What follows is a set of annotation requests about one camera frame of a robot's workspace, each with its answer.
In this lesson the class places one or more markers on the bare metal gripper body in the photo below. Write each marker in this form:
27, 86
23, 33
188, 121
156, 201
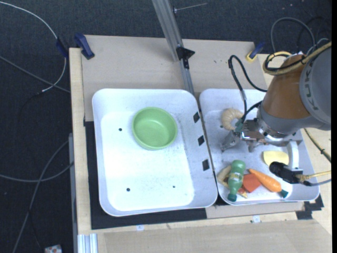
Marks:
252, 131

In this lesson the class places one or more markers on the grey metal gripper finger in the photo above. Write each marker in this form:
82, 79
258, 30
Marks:
253, 146
229, 141

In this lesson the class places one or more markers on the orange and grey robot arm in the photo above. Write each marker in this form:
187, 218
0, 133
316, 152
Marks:
285, 101

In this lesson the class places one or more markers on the yellow cheese slice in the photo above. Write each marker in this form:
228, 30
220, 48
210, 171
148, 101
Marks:
275, 157

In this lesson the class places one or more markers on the pizza slice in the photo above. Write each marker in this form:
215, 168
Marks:
223, 175

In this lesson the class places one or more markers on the orange carrot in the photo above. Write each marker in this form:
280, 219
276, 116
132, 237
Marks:
266, 180

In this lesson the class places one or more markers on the orange flat wedge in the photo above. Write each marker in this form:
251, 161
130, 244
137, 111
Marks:
251, 183

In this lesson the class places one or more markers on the green bottle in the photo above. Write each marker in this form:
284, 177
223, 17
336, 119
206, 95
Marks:
235, 179

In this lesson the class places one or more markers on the white plastic tray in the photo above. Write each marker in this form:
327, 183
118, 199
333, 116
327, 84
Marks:
263, 198
147, 173

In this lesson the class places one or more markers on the green bowl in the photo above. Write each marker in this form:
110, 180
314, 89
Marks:
155, 129

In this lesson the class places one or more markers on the brown cardboard board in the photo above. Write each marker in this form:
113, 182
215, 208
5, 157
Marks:
137, 67

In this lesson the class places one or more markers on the white carton with orange print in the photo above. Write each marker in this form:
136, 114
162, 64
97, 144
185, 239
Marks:
53, 249

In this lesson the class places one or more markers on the black cylinder on white bracket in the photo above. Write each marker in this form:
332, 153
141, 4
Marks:
284, 171

